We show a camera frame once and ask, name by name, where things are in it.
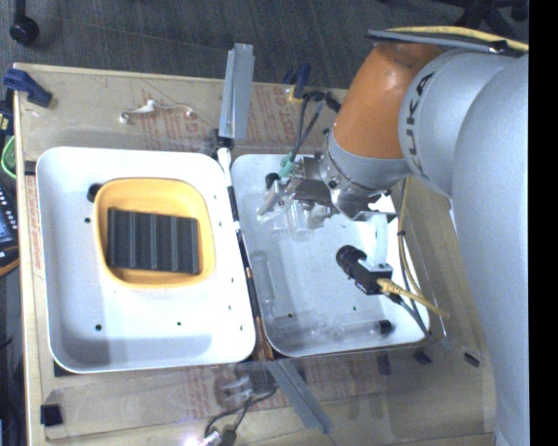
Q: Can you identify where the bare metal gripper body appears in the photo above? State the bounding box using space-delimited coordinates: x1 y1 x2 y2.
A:
284 154 383 222

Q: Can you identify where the thin black and white rod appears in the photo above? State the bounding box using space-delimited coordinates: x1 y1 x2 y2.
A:
216 148 274 361

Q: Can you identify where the white plastic tray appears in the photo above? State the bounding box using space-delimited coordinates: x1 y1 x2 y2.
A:
35 145 258 374
230 152 432 359

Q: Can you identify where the orange bowl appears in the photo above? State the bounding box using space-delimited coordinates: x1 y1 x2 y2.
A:
92 177 217 289

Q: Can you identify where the black ribbed block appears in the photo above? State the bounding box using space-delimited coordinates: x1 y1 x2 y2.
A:
105 207 203 276

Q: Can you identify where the clear plastic bottle black cap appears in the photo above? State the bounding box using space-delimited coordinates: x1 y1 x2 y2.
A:
329 319 394 344

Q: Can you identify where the white plastic hook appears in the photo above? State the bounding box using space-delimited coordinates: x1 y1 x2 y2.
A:
118 98 194 125

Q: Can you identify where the brown cardboard board red print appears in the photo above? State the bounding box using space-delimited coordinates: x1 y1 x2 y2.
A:
11 61 497 446

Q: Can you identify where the black cylinder on white bracket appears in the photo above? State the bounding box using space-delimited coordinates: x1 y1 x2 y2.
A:
335 211 394 296

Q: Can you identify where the black block with thin wires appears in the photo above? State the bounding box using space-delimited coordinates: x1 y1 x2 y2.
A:
221 372 278 401

